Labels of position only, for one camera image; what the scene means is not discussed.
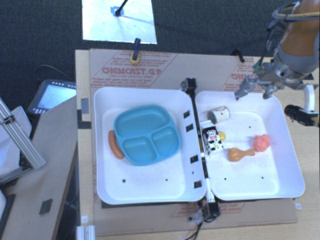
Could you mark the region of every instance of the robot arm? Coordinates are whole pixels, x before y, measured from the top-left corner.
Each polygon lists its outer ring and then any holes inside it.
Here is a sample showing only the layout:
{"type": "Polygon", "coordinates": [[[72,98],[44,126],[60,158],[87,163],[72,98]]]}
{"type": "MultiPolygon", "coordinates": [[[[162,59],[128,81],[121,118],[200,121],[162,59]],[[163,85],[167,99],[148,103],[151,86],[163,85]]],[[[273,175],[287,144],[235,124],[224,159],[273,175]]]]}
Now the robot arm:
{"type": "Polygon", "coordinates": [[[304,108],[290,107],[285,109],[287,116],[304,125],[317,125],[315,118],[319,114],[314,112],[314,89],[318,84],[304,84],[303,79],[319,67],[319,35],[320,35],[320,0],[303,0],[300,3],[284,5],[272,14],[275,19],[268,28],[266,51],[270,48],[271,36],[277,26],[283,27],[288,23],[280,43],[277,45],[273,59],[262,63],[263,57],[253,66],[256,77],[246,77],[236,91],[235,98],[247,95],[256,84],[265,91],[264,99],[270,98],[277,90],[290,87],[303,90],[306,100],[304,108]]]}

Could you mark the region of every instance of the white tray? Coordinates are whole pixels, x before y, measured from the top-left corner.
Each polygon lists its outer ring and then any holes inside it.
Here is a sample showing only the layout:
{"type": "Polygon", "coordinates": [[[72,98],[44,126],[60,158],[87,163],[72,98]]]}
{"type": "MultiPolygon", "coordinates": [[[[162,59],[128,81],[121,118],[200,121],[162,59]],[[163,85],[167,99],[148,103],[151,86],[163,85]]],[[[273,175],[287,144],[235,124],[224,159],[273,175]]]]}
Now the white tray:
{"type": "Polygon", "coordinates": [[[199,121],[206,121],[208,111],[226,106],[228,120],[218,122],[217,131],[224,132],[224,150],[206,155],[210,188],[226,201],[296,198],[305,183],[291,141],[279,100],[250,93],[238,101],[233,92],[203,91],[196,96],[199,121]],[[245,156],[240,161],[228,160],[228,149],[253,148],[256,135],[268,134],[271,145],[264,152],[245,156]]]}
{"type": "Polygon", "coordinates": [[[93,99],[95,117],[97,192],[106,203],[135,204],[194,202],[206,192],[204,172],[190,97],[180,90],[104,87],[93,99]],[[108,133],[120,113],[155,104],[172,116],[181,138],[181,149],[160,162],[139,166],[117,159],[108,144],[108,133]],[[193,124],[193,130],[186,127],[193,124]],[[191,163],[191,157],[198,161],[191,163]]]}

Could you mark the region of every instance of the black rod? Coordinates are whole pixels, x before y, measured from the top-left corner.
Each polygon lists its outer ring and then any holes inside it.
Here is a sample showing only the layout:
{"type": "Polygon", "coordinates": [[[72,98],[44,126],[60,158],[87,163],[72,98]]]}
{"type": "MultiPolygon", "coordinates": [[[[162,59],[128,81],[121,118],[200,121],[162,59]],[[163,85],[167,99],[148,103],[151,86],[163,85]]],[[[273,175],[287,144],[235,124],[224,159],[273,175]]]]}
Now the black rod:
{"type": "Polygon", "coordinates": [[[121,13],[121,10],[123,9],[123,7],[125,6],[125,4],[128,2],[128,0],[124,0],[123,3],[121,4],[121,6],[119,7],[118,10],[115,11],[115,16],[119,17],[120,16],[120,13],[121,13]]]}

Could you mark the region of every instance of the blue plate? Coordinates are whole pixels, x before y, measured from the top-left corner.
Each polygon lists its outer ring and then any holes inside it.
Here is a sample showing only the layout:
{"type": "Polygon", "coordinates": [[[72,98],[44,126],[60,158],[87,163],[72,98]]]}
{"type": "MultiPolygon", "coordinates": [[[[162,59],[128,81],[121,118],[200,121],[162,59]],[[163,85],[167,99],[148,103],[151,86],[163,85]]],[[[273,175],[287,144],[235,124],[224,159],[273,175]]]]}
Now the blue plate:
{"type": "Polygon", "coordinates": [[[113,128],[120,149],[135,165],[146,166],[167,159],[181,147],[172,117],[159,105],[127,110],[116,117],[113,128]]]}

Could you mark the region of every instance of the handheld device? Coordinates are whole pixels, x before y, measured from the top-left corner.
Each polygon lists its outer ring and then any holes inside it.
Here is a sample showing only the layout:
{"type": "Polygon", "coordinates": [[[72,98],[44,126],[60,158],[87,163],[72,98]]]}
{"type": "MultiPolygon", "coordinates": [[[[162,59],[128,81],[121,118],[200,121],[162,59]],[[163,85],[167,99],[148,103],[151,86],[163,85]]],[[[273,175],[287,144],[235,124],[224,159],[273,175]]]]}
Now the handheld device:
{"type": "Polygon", "coordinates": [[[77,94],[76,84],[64,80],[44,80],[27,109],[30,118],[56,107],[77,94]]]}

